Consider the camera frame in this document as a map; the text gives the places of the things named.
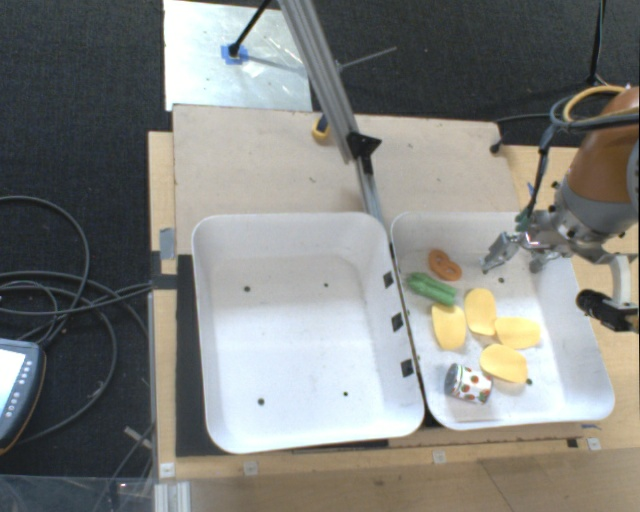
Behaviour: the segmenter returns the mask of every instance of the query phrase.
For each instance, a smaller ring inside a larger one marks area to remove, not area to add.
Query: blue tape
[[[229,55],[229,46],[230,45],[222,45],[220,47],[220,55],[227,64],[242,64],[249,60],[249,51],[244,46],[240,45],[237,57]]]

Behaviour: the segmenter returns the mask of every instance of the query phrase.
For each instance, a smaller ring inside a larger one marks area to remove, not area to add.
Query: yellow potato
[[[485,288],[474,288],[464,298],[464,312],[471,332],[493,336],[496,333],[496,299]]]
[[[505,345],[489,345],[480,354],[480,368],[499,379],[526,382],[527,360],[516,350]]]
[[[458,306],[444,306],[434,304],[431,307],[433,330],[438,344],[444,350],[454,350],[464,345],[467,336],[467,326],[464,313]]]
[[[498,318],[496,333],[503,345],[516,349],[533,347],[540,341],[540,325],[528,318]]]

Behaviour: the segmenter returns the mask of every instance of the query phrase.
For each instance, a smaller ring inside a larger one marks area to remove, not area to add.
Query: white tray
[[[589,320],[578,310],[579,291],[571,262],[550,262],[531,274],[531,256],[520,251],[507,264],[483,275],[480,258],[502,231],[514,227],[515,213],[408,213],[392,226],[395,256],[402,276],[427,272],[427,254],[442,249],[463,270],[456,303],[476,287],[488,288],[496,298],[498,316],[524,316],[542,326],[538,346],[524,350],[531,385],[494,380],[485,405],[446,396],[443,383],[454,362],[479,368],[488,338],[467,331],[464,346],[444,351],[438,346],[429,299],[404,289],[413,342],[423,376],[429,410],[446,427],[469,430],[531,423],[599,420],[613,410],[614,395]]]
[[[372,217],[209,217],[192,248],[206,424],[218,446],[249,453],[420,426],[407,328],[392,323],[402,305],[389,241]]]

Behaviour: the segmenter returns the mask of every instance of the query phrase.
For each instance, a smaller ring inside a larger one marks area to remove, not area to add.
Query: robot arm
[[[586,97],[589,91],[578,96]],[[572,99],[565,106],[567,126],[571,126],[571,108],[577,101]],[[614,278],[612,297],[583,290],[576,302],[586,314],[615,331],[638,332],[638,307],[630,303],[629,284],[629,261],[637,255],[611,254],[603,247],[638,221],[638,104],[639,88],[623,89],[592,118],[600,124],[591,126],[600,129],[587,133],[562,183],[554,184],[554,203],[547,210],[533,210],[536,189],[532,202],[516,219],[515,233],[501,233],[481,262],[486,273],[525,249],[532,255],[531,272],[540,272],[553,259],[574,254],[596,265],[609,265]],[[546,143],[541,144],[536,187],[553,133],[552,128]]]

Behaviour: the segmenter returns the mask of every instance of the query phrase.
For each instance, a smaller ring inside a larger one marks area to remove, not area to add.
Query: black floor
[[[545,112],[582,89],[599,5],[598,0],[316,3],[339,61],[399,48],[345,70],[355,111],[483,120]],[[611,83],[638,80],[639,20],[636,0],[607,3],[599,71]],[[170,129],[163,110],[162,23],[160,0],[0,4],[0,196],[37,196],[67,209],[89,239],[91,278],[114,289],[150,276],[146,133]],[[507,142],[536,144],[545,126],[544,121],[509,125]],[[51,212],[0,203],[0,232],[0,273],[80,272],[79,239]],[[0,305],[13,307],[10,299],[3,297]],[[146,314],[144,297],[131,304]],[[108,476],[132,446],[123,429],[148,427],[146,340],[126,312],[114,307],[105,313],[119,340],[116,373],[106,393],[67,428],[0,457],[0,473]],[[0,316],[0,337],[15,336],[21,328],[13,317]],[[90,314],[74,317],[49,350],[45,387],[24,436],[86,403],[99,389],[109,358],[103,325]],[[123,475],[143,471],[148,454],[139,452]]]

